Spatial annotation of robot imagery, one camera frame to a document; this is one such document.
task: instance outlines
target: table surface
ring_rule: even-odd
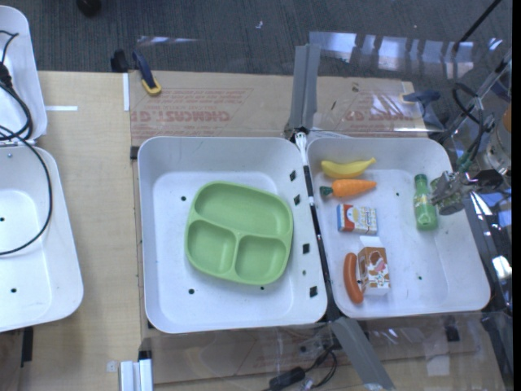
[[[22,369],[20,389],[117,390],[119,362],[136,361],[142,341],[134,175],[123,77],[96,72],[39,72],[39,77],[46,106],[77,106],[77,110],[49,110],[47,133],[38,145],[59,167],[85,295],[71,316],[34,326],[33,360]],[[490,389],[502,389],[497,364],[490,363],[494,356],[487,336],[479,352],[478,358],[451,355],[451,374],[435,374],[436,383],[448,387],[444,389],[469,389],[473,381],[482,385],[479,380],[486,376]],[[427,378],[432,385],[427,362],[425,358],[392,361],[385,367],[391,378],[400,379],[401,389],[418,389],[418,382]],[[157,388],[265,386],[265,378],[246,377]],[[332,388],[324,389],[365,389],[351,366],[339,369],[328,386]]]

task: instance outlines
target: yellow and blue clamp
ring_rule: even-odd
[[[148,66],[148,62],[140,51],[135,49],[132,52],[132,58],[136,61],[136,65],[141,71],[141,83],[149,95],[158,95],[161,92],[161,85],[152,75],[152,71]]]

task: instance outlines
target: gray carpet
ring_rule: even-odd
[[[16,7],[28,17],[41,70],[109,72],[110,58],[118,48],[133,66],[130,54],[138,39],[157,36],[197,41],[142,47],[153,69],[291,75],[295,46],[309,42],[311,32],[447,44],[460,39],[494,0],[101,1],[101,10],[91,18],[78,10],[76,0],[0,0],[0,4]],[[484,81],[512,45],[512,1],[502,0],[469,37],[474,42],[474,67],[463,81],[471,88]],[[491,51],[493,38],[501,45]],[[442,68],[386,71],[370,63],[370,58],[357,64],[324,57],[320,73],[400,77],[417,89],[436,88],[443,94],[453,84]]]

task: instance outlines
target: toy carrot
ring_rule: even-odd
[[[336,179],[331,187],[320,187],[320,194],[323,196],[333,194],[335,197],[354,196],[373,187],[376,187],[376,181],[368,179]]]

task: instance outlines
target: bottle cap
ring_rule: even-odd
[[[415,177],[414,177],[414,182],[417,182],[419,180],[427,180],[427,176],[425,174],[417,174]]]

